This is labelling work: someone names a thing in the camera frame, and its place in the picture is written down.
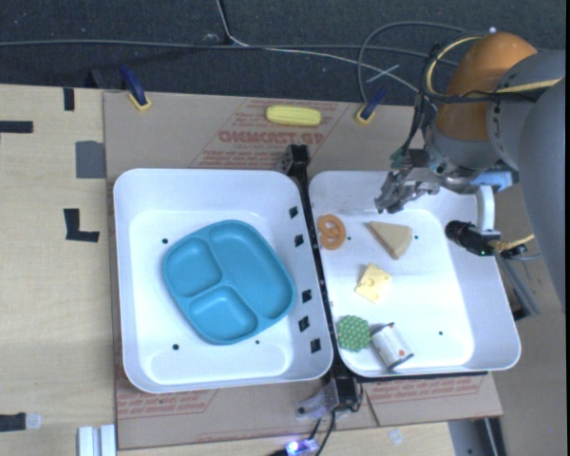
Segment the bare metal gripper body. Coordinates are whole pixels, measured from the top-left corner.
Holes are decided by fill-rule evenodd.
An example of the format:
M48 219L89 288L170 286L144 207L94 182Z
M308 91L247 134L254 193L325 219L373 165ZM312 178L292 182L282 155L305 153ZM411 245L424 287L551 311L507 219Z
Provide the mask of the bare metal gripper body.
M463 167L440 153L426 149L397 149L391 156L391 171L398 174L401 184L416 181L437 182L440 188L465 193L481 174L480 170Z

